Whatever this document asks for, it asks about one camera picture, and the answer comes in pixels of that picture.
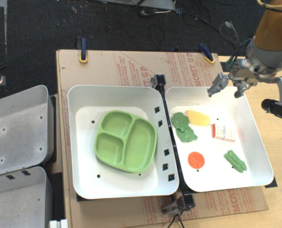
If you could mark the green lettuce leaf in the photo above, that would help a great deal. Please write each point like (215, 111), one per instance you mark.
(180, 121)
(187, 135)

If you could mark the thin black rod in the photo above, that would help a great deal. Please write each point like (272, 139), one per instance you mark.
(170, 129)

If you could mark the white and orange small carton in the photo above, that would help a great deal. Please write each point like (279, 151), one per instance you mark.
(224, 132)

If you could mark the round orange slice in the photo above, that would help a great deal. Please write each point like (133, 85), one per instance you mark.
(196, 160)

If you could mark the green asparagus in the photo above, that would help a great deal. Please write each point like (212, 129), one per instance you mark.
(235, 161)

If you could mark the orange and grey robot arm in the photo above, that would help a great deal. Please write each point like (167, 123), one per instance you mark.
(272, 22)

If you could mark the yellow lemon slice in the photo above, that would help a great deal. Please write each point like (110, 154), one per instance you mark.
(199, 119)

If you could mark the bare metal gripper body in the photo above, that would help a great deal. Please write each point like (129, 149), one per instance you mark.
(246, 71)

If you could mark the brown cardboard board red print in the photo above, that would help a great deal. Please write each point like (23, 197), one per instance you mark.
(121, 65)

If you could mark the black cylinder on white bracket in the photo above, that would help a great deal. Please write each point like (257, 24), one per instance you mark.
(275, 108)

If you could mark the green divided plate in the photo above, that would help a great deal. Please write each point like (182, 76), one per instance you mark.
(136, 141)

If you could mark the white plastic tray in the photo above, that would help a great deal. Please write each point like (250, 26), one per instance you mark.
(88, 136)
(216, 174)
(17, 198)
(19, 132)

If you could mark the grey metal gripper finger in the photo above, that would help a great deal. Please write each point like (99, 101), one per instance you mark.
(217, 85)
(242, 88)

